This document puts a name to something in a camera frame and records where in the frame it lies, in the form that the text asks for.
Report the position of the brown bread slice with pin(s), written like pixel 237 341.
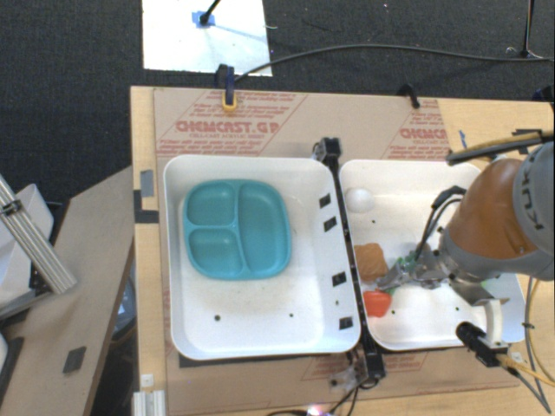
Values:
pixel 370 260

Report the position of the black cylinder on white bracket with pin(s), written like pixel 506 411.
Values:
pixel 474 338

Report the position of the green broccoli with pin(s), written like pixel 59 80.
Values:
pixel 406 261

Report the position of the white plastic tray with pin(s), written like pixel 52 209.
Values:
pixel 416 323
pixel 260 314

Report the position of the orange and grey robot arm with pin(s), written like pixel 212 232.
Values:
pixel 490 215

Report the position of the brown cardboard board red print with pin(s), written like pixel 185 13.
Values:
pixel 277 124

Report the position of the white egg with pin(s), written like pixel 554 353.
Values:
pixel 359 199

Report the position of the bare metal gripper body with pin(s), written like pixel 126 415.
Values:
pixel 433 267

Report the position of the red pepper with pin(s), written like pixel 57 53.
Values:
pixel 377 303

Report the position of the teal divided plate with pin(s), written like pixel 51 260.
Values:
pixel 236 228

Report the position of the thin black rod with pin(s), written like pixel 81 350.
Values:
pixel 347 232

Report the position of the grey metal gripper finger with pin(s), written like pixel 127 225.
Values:
pixel 427 282
pixel 392 276

